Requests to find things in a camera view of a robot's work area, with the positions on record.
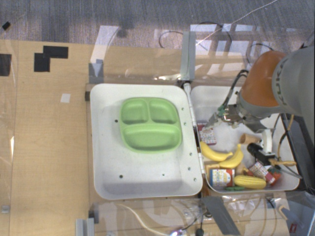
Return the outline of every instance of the wooden table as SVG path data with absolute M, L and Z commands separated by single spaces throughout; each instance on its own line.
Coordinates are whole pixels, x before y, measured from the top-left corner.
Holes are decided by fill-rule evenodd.
M 51 59 L 50 72 L 34 72 L 34 53 L 42 53 L 44 45 L 67 46 L 68 58 Z M 12 103 L 11 114 L 7 115 L 8 139 L 14 135 L 11 200 L 6 192 L 0 192 L 1 205 L 10 202 L 11 211 L 9 214 L 0 214 L 0 235 L 73 236 L 76 219 L 87 219 L 91 207 L 89 186 L 92 188 L 92 185 L 89 185 L 91 180 L 84 96 L 89 82 L 88 64 L 93 49 L 92 45 L 0 41 L 0 53 L 12 54 L 14 71 L 11 71 L 9 77 L 0 77 L 2 86 L 10 89 L 4 92 L 4 97 Z M 153 77 L 157 71 L 160 75 L 179 73 L 180 55 L 180 50 L 109 48 L 104 60 L 105 80 L 154 83 Z M 231 59 L 234 62 L 240 57 Z M 197 64 L 198 62 L 204 66 L 211 65 L 205 64 L 203 57 L 196 61 Z M 230 73 L 225 78 L 233 76 L 234 73 Z M 62 102 L 63 94 L 70 94 L 69 102 Z M 12 162 L 11 158 L 2 158 L 2 161 L 4 159 Z M 10 180 L 11 175 L 0 174 L 0 187 L 3 189 L 2 180 L 4 177 Z M 150 202 L 111 203 L 103 200 L 103 217 L 107 217 L 108 221 L 95 227 L 95 235 L 106 235 L 111 219 L 117 221 L 116 228 L 111 228 L 115 235 L 126 235 L 124 230 L 129 230 L 129 236 L 156 235 L 143 228 L 135 210 L 150 228 L 169 232 L 169 227 L 148 219 L 147 213 L 160 214 L 164 220 L 167 219 L 167 216 L 172 215 L 169 212 L 172 200 Z M 266 211 L 265 216 L 262 215 L 262 210 Z M 285 221 L 272 209 L 259 206 L 250 217 L 240 219 L 233 215 L 232 218 L 238 221 L 237 226 L 242 234 L 263 230 L 264 235 L 269 235 L 273 230 L 271 225 L 277 223 L 275 235 L 288 235 Z M 185 218 L 178 216 L 174 225 L 182 225 L 183 221 Z M 263 228 L 266 221 L 270 226 Z M 213 220 L 205 222 L 204 229 L 206 233 L 221 235 Z

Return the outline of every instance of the white tray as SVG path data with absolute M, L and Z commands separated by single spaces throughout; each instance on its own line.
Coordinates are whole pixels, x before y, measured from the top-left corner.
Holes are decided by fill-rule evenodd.
M 171 101 L 179 114 L 183 141 L 174 151 L 138 153 L 125 147 L 119 111 L 133 97 Z M 109 200 L 190 196 L 202 176 L 185 92 L 176 86 L 99 84 L 91 91 L 94 186 Z
M 225 97 L 227 96 L 230 87 L 218 87 L 218 86 L 198 86 L 191 91 L 191 100 L 194 108 L 194 113 L 197 122 L 207 122 L 212 114 L 217 111 L 217 108 L 223 103 Z M 229 104 L 234 104 L 236 102 L 236 95 L 233 95 Z M 265 118 L 262 121 L 268 128 L 273 128 L 278 114 L 271 115 L 270 118 Z M 215 146 L 210 146 L 214 150 L 218 151 L 232 151 L 236 149 L 236 145 L 239 143 L 240 137 L 243 133 L 254 134 L 249 128 L 240 124 L 239 127 L 233 129 L 228 126 L 227 123 L 222 123 L 218 127 L 214 128 L 215 136 L 217 139 L 217 144 Z M 279 140 L 284 133 L 284 127 L 281 119 L 278 121 L 276 126 L 276 131 L 273 137 L 272 152 L 277 153 Z M 247 145 L 242 145 L 241 149 L 244 153 L 243 163 L 245 166 L 250 167 L 254 164 L 254 157 L 247 152 Z M 287 139 L 285 139 L 281 145 L 281 157 L 282 160 L 294 160 L 292 151 L 290 149 Z M 291 169 L 297 172 L 296 167 L 291 167 Z M 287 191 L 294 190 L 299 185 L 299 179 L 283 173 L 281 178 L 277 181 L 274 186 L 266 187 L 258 192 L 274 192 L 274 191 Z M 213 190 L 220 193 L 232 193 L 231 191 L 225 191 L 223 188 L 214 188 Z M 257 190 L 247 190 L 242 191 L 242 193 L 257 192 Z

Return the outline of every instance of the gray carpet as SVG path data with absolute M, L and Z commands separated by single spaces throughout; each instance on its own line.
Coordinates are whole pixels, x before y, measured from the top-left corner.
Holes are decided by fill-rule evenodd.
M 0 24 L 12 23 L 1 38 L 94 44 L 104 25 L 120 27 L 115 45 L 159 47 L 157 34 L 162 30 L 189 30 L 203 21 L 231 23 L 271 1 L 0 0 Z M 239 24 L 312 31 L 314 7 L 315 0 L 280 0 Z

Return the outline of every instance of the banana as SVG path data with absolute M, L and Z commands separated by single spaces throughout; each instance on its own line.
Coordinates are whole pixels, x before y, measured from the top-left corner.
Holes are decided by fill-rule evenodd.
M 237 167 L 242 162 L 243 157 L 244 157 L 244 155 L 243 155 L 243 152 L 241 151 L 241 145 L 238 144 L 234 155 L 231 158 L 229 158 L 223 162 L 220 162 L 219 165 L 221 168 L 233 169 L 233 168 Z
M 227 159 L 229 156 L 233 155 L 232 152 L 229 153 L 221 153 L 221 152 L 216 152 L 209 148 L 209 146 L 205 142 L 200 142 L 200 148 L 201 148 L 201 153 L 216 162 L 222 162 L 225 159 Z

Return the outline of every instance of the robotic arm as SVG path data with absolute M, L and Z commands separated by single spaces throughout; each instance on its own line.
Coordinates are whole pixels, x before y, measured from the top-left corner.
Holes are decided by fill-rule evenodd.
M 228 105 L 224 122 L 243 123 L 255 133 L 266 130 L 260 121 L 274 113 L 302 116 L 314 144 L 314 46 L 289 55 L 269 51 L 252 66 L 238 94 L 237 102 Z M 211 117 L 207 127 L 217 117 Z

